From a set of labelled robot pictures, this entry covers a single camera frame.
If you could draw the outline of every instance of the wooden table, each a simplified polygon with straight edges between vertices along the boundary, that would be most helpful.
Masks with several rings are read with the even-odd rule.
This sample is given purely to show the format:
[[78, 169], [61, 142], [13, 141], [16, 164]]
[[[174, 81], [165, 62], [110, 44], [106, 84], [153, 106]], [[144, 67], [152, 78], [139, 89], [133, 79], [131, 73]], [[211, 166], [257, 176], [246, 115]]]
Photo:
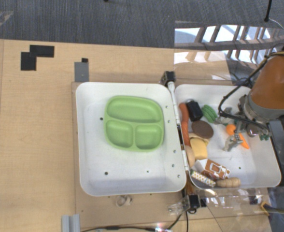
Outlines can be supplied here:
[[[21, 52], [29, 52], [31, 44], [53, 45], [55, 56], [37, 58], [37, 71], [21, 71]], [[90, 81], [157, 83], [164, 71], [173, 70], [174, 54], [182, 51], [0, 40], [0, 232], [58, 232], [61, 216], [76, 213], [81, 228], [170, 224], [175, 217], [168, 215], [167, 204], [179, 200], [179, 193], [133, 195], [131, 206], [119, 208], [115, 197], [95, 198], [79, 190], [71, 85], [74, 62], [81, 58], [89, 59]], [[199, 82], [215, 68], [228, 72], [224, 61], [210, 62], [187, 76]], [[237, 231], [248, 224], [270, 231], [265, 215], [214, 219], [208, 208], [201, 208], [190, 219], [190, 231], [226, 231], [231, 226]], [[174, 229], [184, 231], [185, 222]]]

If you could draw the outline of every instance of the metal bracket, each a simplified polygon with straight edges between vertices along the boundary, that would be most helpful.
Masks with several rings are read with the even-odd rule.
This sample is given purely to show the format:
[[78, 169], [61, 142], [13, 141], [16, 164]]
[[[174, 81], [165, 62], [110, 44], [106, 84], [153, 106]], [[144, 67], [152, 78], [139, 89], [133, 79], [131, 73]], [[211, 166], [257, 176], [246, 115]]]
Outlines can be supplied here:
[[61, 231], [62, 232], [80, 232], [80, 215], [73, 216], [63, 215], [61, 217]]
[[166, 71], [163, 73], [159, 83], [167, 87], [168, 82], [175, 82], [175, 80], [175, 73]]
[[189, 196], [186, 195], [179, 202], [168, 206], [168, 212], [170, 215], [179, 216], [181, 213], [187, 211], [190, 208]]
[[[224, 112], [226, 114], [232, 114], [232, 107], [227, 107], [224, 109]], [[226, 117], [218, 117], [215, 119], [214, 124], [219, 125], [219, 124], [228, 124], [231, 122], [231, 118], [226, 118]]]
[[226, 140], [224, 151], [231, 151], [232, 148], [238, 146], [241, 143], [243, 143], [243, 141], [240, 139], [239, 135], [234, 134], [232, 136], [229, 136]]

